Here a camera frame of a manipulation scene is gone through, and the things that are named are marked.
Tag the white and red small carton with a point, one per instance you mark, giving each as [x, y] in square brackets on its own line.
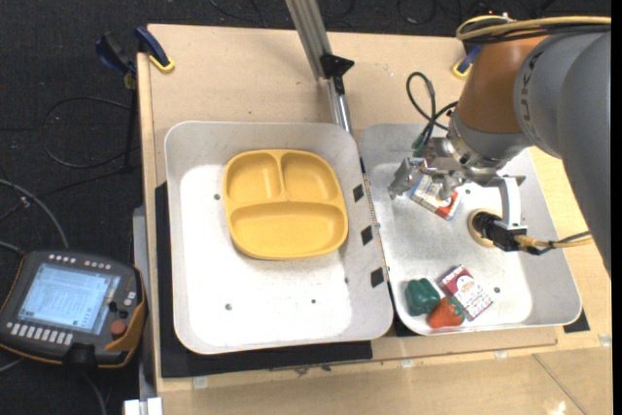
[430, 201]

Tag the red toy strawberry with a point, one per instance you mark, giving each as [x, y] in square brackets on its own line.
[443, 316]

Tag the thin black and white rod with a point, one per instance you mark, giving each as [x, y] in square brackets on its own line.
[375, 218]

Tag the black cylinder on white bracket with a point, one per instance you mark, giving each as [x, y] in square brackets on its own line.
[507, 209]

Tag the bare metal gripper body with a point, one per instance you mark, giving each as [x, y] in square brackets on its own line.
[449, 158]

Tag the red and white printed carton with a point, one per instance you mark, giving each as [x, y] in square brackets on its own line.
[466, 291]

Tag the yellow divided plate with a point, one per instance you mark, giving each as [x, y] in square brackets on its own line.
[286, 223]

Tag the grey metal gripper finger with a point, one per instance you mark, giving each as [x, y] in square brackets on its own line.
[447, 189]
[402, 177]

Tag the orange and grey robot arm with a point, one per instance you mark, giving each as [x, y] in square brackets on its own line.
[559, 92]

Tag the white plastic tray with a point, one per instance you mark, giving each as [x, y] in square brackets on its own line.
[272, 301]
[437, 252]

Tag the green toy pepper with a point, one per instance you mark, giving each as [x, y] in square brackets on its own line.
[422, 297]

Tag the pale wood board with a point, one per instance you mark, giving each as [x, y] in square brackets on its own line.
[233, 82]

